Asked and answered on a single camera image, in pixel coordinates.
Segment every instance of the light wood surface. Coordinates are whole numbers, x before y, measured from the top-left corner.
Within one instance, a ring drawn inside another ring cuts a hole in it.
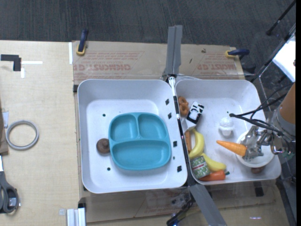
[[[17,188],[21,207],[13,215],[0,214],[1,226],[64,226],[64,210],[76,209],[79,202],[79,175],[73,68],[66,42],[0,41],[1,54],[15,54],[22,61],[42,61],[24,65],[25,78],[13,71],[13,63],[0,61],[0,98],[8,122],[30,120],[39,129],[37,144],[26,151],[9,149],[3,156],[7,181]],[[33,130],[20,126],[11,139],[19,145],[29,143]],[[288,225],[280,193],[270,186],[270,198],[258,205],[247,205],[249,198],[238,188],[227,199],[216,198],[228,225]],[[135,218],[88,225],[166,225],[171,215]],[[206,225],[201,213],[187,217],[187,225]]]

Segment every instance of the toy carrot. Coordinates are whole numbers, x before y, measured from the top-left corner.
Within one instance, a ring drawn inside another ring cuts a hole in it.
[[[224,170],[219,170],[216,172],[212,172],[207,176],[204,176],[202,178],[199,178],[200,181],[217,181],[217,180],[225,180],[226,175],[228,175],[229,172],[225,173]]]
[[[243,144],[238,144],[229,141],[216,141],[217,144],[227,148],[228,150],[236,153],[237,155],[244,156],[246,154],[246,146]]]

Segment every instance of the scissors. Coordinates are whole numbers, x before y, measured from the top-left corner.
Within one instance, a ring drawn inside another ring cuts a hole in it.
[[[2,156],[0,154],[0,212],[11,213],[17,209],[18,204],[19,196],[17,190],[5,179]]]

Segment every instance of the brown round object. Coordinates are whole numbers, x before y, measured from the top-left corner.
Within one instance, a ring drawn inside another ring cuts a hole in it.
[[[180,114],[182,116],[186,116],[189,112],[187,100],[183,96],[180,96],[178,98],[178,102],[179,102]]]
[[[110,145],[109,140],[107,138],[102,138],[98,140],[96,144],[96,148],[100,153],[109,153],[110,152]]]
[[[251,168],[251,172],[252,172],[253,174],[261,173],[261,172],[263,171],[264,167],[265,167],[265,166],[263,166],[263,167],[258,167],[258,168]]]

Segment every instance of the black tripod leg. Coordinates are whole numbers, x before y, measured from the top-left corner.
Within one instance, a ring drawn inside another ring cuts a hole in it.
[[[288,8],[284,11],[284,13],[279,17],[279,19],[277,20],[277,22],[275,22],[273,24],[273,26],[271,26],[271,28],[269,30],[266,31],[267,35],[271,35],[273,29],[277,26],[278,23],[280,23],[281,19],[288,13],[288,11],[292,8],[292,6],[296,3],[296,0],[294,0],[290,6],[288,6]]]

